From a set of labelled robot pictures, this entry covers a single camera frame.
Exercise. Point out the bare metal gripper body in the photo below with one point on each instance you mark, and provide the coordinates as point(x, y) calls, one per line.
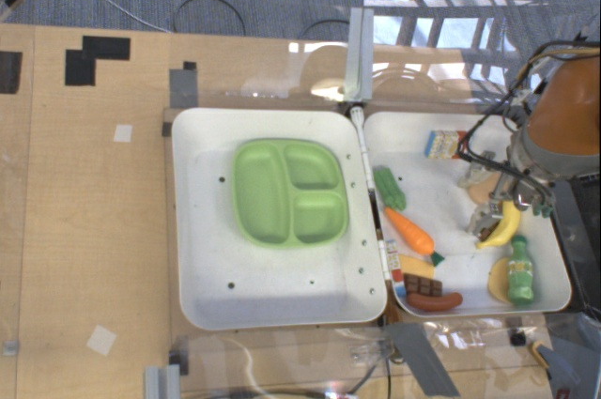
point(516, 188)

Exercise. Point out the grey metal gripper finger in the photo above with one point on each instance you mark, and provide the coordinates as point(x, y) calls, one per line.
point(480, 221)

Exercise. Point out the yellow banana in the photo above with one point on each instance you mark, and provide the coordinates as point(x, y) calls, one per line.
point(509, 223)

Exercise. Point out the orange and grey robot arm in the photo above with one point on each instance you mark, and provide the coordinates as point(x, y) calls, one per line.
point(570, 111)

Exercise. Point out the peach oval toy food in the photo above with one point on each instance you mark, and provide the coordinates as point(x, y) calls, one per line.
point(482, 193)

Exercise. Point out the clear plastic bottle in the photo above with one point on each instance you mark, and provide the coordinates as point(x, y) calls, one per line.
point(474, 174)

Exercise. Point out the white plastic tray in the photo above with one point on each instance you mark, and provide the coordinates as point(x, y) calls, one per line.
point(441, 190)
point(282, 284)

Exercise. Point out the yellow round chip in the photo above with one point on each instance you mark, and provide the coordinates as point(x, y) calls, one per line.
point(497, 282)

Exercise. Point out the green bottle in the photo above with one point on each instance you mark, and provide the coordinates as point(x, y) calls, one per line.
point(520, 275)

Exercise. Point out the orange carrot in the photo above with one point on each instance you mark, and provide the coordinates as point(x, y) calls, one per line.
point(411, 233)

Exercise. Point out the yellow cheese slice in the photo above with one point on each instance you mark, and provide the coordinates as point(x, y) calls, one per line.
point(418, 266)

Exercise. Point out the colourful printed carton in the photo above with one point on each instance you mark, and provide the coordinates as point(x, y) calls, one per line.
point(443, 144)

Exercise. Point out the brown chocolate bar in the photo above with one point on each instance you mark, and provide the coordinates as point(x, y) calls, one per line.
point(422, 285)

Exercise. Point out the brown sausage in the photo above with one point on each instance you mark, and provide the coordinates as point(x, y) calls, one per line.
point(434, 302)

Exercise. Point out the white printed small carton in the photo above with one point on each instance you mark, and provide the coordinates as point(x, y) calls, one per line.
point(393, 261)

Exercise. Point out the thin black and white rod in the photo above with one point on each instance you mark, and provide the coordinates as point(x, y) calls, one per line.
point(365, 153)

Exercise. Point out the green divided plate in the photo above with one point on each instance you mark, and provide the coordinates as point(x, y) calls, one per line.
point(263, 195)

